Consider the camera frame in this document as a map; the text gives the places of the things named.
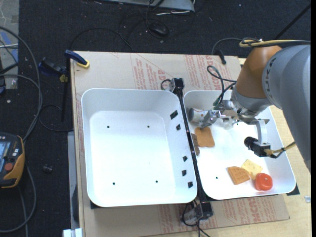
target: white plastic tray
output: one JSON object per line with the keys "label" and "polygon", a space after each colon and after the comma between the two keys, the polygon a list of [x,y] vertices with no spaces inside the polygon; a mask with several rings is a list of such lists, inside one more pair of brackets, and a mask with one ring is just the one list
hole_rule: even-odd
{"label": "white plastic tray", "polygon": [[[212,103],[220,95],[220,91],[190,91],[184,96],[186,113],[190,108],[210,110]],[[225,93],[224,99],[229,99],[231,92]],[[277,127],[269,108],[266,108],[258,119],[269,119],[266,125],[267,139],[272,149],[283,147]],[[189,122],[189,129],[194,133],[194,123]],[[244,198],[262,195],[273,195],[291,192],[296,185],[295,177],[286,153],[277,159],[258,157],[249,150],[244,140],[251,136],[258,138],[255,125],[240,123],[232,129],[225,130],[221,120],[217,120],[210,126],[215,146],[200,147],[200,155],[197,156],[198,169],[204,191],[208,196],[216,200],[231,198]],[[263,167],[262,173],[269,174],[273,179],[273,187],[268,191],[258,191],[252,180],[242,184],[233,184],[227,168],[230,166],[241,167],[247,160]]]}
{"label": "white plastic tray", "polygon": [[100,207],[187,203],[197,184],[179,99],[168,91],[82,96],[87,191]]}

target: blue clamp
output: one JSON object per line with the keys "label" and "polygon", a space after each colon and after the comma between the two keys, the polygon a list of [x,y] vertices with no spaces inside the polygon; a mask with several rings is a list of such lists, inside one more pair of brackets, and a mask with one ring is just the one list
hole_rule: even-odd
{"label": "blue clamp", "polygon": [[60,77],[61,75],[68,75],[66,67],[58,66],[57,64],[49,61],[46,57],[39,63],[39,71],[46,76]]}
{"label": "blue clamp", "polygon": [[87,69],[90,66],[89,61],[83,59],[80,55],[70,50],[66,50],[64,54],[67,58],[72,59],[77,62],[77,65]]}

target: red tomato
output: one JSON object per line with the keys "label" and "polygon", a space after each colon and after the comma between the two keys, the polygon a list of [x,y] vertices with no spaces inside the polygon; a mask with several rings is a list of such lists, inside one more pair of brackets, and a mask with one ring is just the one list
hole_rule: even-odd
{"label": "red tomato", "polygon": [[255,188],[260,191],[267,191],[272,188],[272,177],[265,173],[256,175]]}

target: wire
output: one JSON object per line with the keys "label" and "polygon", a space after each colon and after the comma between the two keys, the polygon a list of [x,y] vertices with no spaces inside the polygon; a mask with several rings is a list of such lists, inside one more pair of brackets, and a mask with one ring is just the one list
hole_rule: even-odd
{"label": "wire", "polygon": [[[59,106],[57,106],[57,105],[45,105],[45,106],[42,107],[42,109],[41,109],[40,112],[42,112],[44,109],[46,109],[46,108],[48,108],[48,107],[56,107],[56,108],[58,108],[60,111],[62,111],[62,109],[61,109]],[[42,122],[42,120],[41,120],[41,118],[40,118],[40,115],[39,115],[39,121],[40,121],[40,123],[42,124],[42,126],[44,126],[46,129],[48,129],[48,130],[50,130],[50,131],[53,131],[53,132],[71,132],[71,131],[73,131],[73,129],[69,129],[69,130],[57,130],[57,129],[50,128],[50,127],[48,127],[47,125],[45,125],[45,124]]]}
{"label": "wire", "polygon": [[8,230],[0,230],[0,233],[3,233],[3,234],[7,234],[7,233],[11,233],[11,232],[14,232],[20,228],[22,228],[23,226],[25,226],[28,221],[30,220],[30,218],[32,217],[34,211],[35,211],[35,208],[36,208],[36,203],[37,203],[37,196],[36,196],[36,188],[35,188],[35,184],[34,184],[34,180],[33,180],[33,177],[31,175],[31,172],[30,172],[30,169],[27,165],[27,162],[25,161],[25,166],[26,166],[26,169],[27,169],[27,172],[29,174],[29,178],[31,180],[31,184],[32,184],[32,188],[33,188],[33,206],[32,206],[32,210],[29,214],[29,216],[24,220],[23,223],[21,223],[19,226],[13,228],[13,229],[8,229]]}
{"label": "wire", "polygon": [[[213,70],[215,70],[215,72],[217,73],[217,75],[215,75],[214,73],[212,73],[210,71],[209,68],[212,68]],[[217,106],[218,104],[221,104],[223,102],[223,99],[224,99],[224,94],[227,90],[229,90],[230,88],[232,88],[235,84],[236,84],[236,81],[235,80],[228,80],[228,79],[224,79],[222,78],[221,74],[219,73],[218,69],[213,66],[213,65],[209,65],[207,66],[207,71],[214,77],[218,78],[220,81],[221,81],[221,85],[222,85],[222,93],[218,96],[218,98],[215,100],[215,102],[213,103],[213,106]],[[228,87],[224,88],[224,82],[225,81],[228,81],[228,82],[232,82]]]}
{"label": "wire", "polygon": [[310,41],[306,40],[296,40],[296,39],[276,39],[276,40],[269,40],[269,41],[262,41],[261,39],[254,39],[254,38],[243,38],[240,42],[240,47],[267,47],[267,46],[274,46],[280,44],[310,44]]}
{"label": "wire", "polygon": [[96,28],[89,28],[89,29],[86,29],[80,33],[78,33],[74,38],[73,40],[71,41],[70,45],[69,45],[69,50],[72,50],[72,47],[73,47],[73,44],[74,42],[76,41],[77,38],[79,38],[82,34],[86,33],[86,32],[89,32],[89,31],[93,31],[93,30],[107,30],[107,31],[110,31],[112,33],[115,33],[117,35],[119,35],[121,37],[121,39],[124,41],[124,43],[131,49],[132,52],[134,52],[132,46],[128,43],[127,41],[127,38],[125,38],[121,33],[117,32],[117,31],[114,31],[110,28],[105,28],[105,27],[96,27]]}
{"label": "wire", "polygon": [[[19,190],[19,194],[20,194],[20,199],[21,199],[21,203],[22,203],[22,208],[23,208],[23,215],[24,215],[24,220],[27,219],[27,215],[26,215],[26,207],[25,207],[25,203],[24,203],[24,198],[22,195],[22,191],[20,186],[17,186],[18,190]],[[28,237],[29,236],[29,228],[28,228],[28,224],[25,223],[25,236]]]}
{"label": "wire", "polygon": [[6,73],[6,72],[8,72],[9,70],[15,68],[16,66],[18,66],[18,64],[17,64],[17,63],[14,63],[14,64],[9,65],[9,66],[6,67],[5,69],[0,70],[0,75],[1,75],[1,74],[4,74],[4,73]]}
{"label": "wire", "polygon": [[162,81],[162,83],[161,83],[161,85],[160,85],[160,87],[161,87],[162,90],[166,90],[166,89],[162,86],[165,82],[171,82],[171,80],[166,79],[166,80],[163,80],[163,81]]}
{"label": "wire", "polygon": [[146,10],[146,13],[145,13],[145,24],[146,24],[146,29],[147,29],[147,31],[152,35],[152,36],[154,36],[154,37],[156,37],[156,38],[158,38],[158,39],[162,39],[162,38],[164,38],[163,36],[157,36],[156,34],[154,34],[151,30],[150,30],[150,28],[149,28],[149,25],[148,25],[148,18],[147,18],[147,14],[148,14],[148,10],[149,10],[149,7],[150,7],[150,5],[154,2],[155,0],[150,0],[149,1],[149,4],[148,4],[148,6],[147,6],[147,10]]}
{"label": "wire", "polygon": [[[0,26],[0,29],[3,29],[4,31],[12,34],[13,36],[15,36],[17,39],[20,40],[20,42],[25,46],[25,48],[27,49],[29,55],[31,56],[31,59],[32,59],[32,62],[34,63],[34,68],[37,68],[37,62],[35,60],[35,57],[32,53],[32,51],[30,50],[29,46],[25,43],[25,41],[16,33],[14,33],[12,30],[6,28],[6,27],[3,27],[3,26]],[[36,69],[36,74],[37,74],[37,79],[38,79],[38,82],[35,83],[33,80],[31,80],[30,78],[28,77],[25,77],[23,75],[15,75],[15,74],[4,74],[5,77],[21,77],[21,78],[25,78],[27,80],[29,80],[31,83],[33,83],[37,88],[38,88],[38,107],[37,107],[37,113],[35,114],[34,118],[33,118],[33,121],[31,122],[30,126],[29,126],[29,129],[27,130],[25,136],[23,137],[23,143],[24,145],[26,144],[27,142],[27,138],[29,137],[29,135],[32,133],[36,123],[37,123],[37,120],[38,120],[38,117],[39,117],[39,114],[40,114],[40,110],[41,110],[41,107],[42,107],[42,93],[41,93],[41,90],[40,90],[40,74],[38,72],[38,70]],[[13,228],[13,229],[8,229],[8,230],[0,230],[0,233],[10,233],[10,232],[14,232],[18,229],[20,229],[21,227],[25,226],[26,230],[28,229],[26,224],[27,222],[30,220],[30,218],[33,216],[33,213],[35,211],[35,208],[36,208],[36,203],[37,203],[37,196],[36,196],[36,188],[35,188],[35,184],[34,184],[34,180],[33,180],[33,177],[32,177],[32,174],[30,172],[30,169],[29,169],[29,166],[27,164],[27,161],[25,161],[25,166],[26,166],[26,169],[27,169],[27,172],[28,172],[28,175],[29,175],[29,178],[31,180],[31,184],[32,184],[32,188],[33,188],[33,207],[32,207],[32,210],[29,214],[29,216],[24,220],[24,222],[22,224],[20,224],[19,226]]]}
{"label": "wire", "polygon": [[291,149],[293,147],[296,146],[296,143],[295,141],[293,141],[291,144],[287,145],[285,148],[281,148],[281,149],[278,149],[278,150],[271,150],[271,149],[264,149],[264,152],[266,152],[266,154],[268,154],[269,156],[271,156],[272,154],[275,154],[275,153],[279,153],[277,157],[279,157],[281,155],[281,153],[283,153],[284,151],[288,150],[288,149]]}
{"label": "wire", "polygon": [[214,44],[214,46],[213,46],[213,48],[212,48],[212,52],[211,52],[212,55],[214,55],[215,47],[216,47],[220,42],[223,42],[223,41],[225,41],[225,40],[238,40],[238,41],[242,41],[242,39],[240,39],[240,38],[235,38],[235,37],[228,37],[228,38],[220,39],[219,41],[217,41],[217,42]]}
{"label": "wire", "polygon": [[212,65],[207,66],[206,69],[207,69],[207,71],[208,71],[212,76],[214,76],[214,77],[216,77],[216,78],[218,78],[218,79],[220,79],[220,80],[223,80],[223,81],[236,82],[235,80],[224,79],[224,78],[222,78],[221,76],[219,77],[219,76],[213,74],[213,73],[209,70],[209,68],[213,68],[214,70],[217,70],[217,71],[218,71],[218,69],[217,69],[216,67],[212,66]]}
{"label": "wire", "polygon": [[3,48],[6,49],[6,51],[11,55],[11,57],[14,59],[15,63],[18,63],[18,61],[15,59],[14,55],[9,51],[8,47],[3,43],[2,40],[0,40],[0,43],[3,45]]}
{"label": "wire", "polygon": [[188,226],[188,227],[195,227],[195,226],[197,226],[197,228],[198,228],[198,236],[200,236],[200,232],[202,232],[202,233],[204,233],[207,237],[211,237],[210,235],[208,235],[208,234],[200,227],[200,220],[198,220],[198,222],[196,222],[195,224],[188,224],[188,223],[185,221],[184,215],[185,215],[186,210],[187,210],[187,208],[188,208],[189,205],[190,205],[189,203],[186,204],[186,206],[185,206],[185,208],[184,208],[184,210],[183,210],[183,213],[182,213],[182,215],[181,215],[181,221],[183,222],[183,224],[185,224],[185,225]]}
{"label": "wire", "polygon": [[12,48],[12,49],[18,49],[19,44],[10,44],[10,45],[1,45],[0,48]]}

